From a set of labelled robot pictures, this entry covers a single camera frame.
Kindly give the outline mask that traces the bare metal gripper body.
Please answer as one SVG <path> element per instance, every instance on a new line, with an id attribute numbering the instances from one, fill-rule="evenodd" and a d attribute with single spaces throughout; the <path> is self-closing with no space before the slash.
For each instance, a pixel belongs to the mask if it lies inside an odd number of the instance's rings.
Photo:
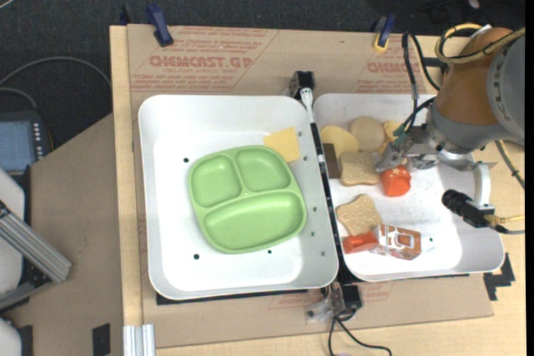
<path id="1" fill-rule="evenodd" d="M 448 140 L 435 127 L 413 127 L 399 145 L 399 152 L 409 160 L 417 156 L 437 156 L 440 160 L 438 164 L 445 164 L 458 171 L 470 170 L 475 165 L 466 148 Z"/>

